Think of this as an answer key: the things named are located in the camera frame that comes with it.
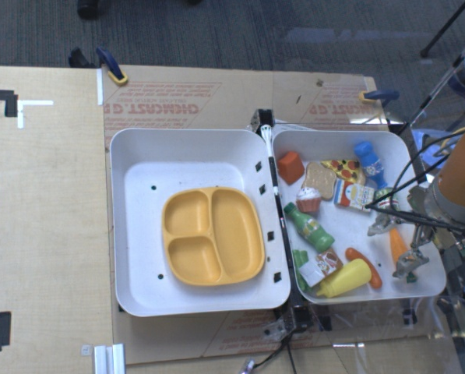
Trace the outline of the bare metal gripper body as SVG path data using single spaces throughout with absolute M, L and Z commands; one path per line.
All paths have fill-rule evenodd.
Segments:
M 448 201 L 437 184 L 428 188 L 415 186 L 409 191 L 407 201 L 413 211 L 421 216 L 416 220 L 412 249 L 419 250 L 431 242 L 438 250 L 457 249 L 465 254 L 465 208 Z

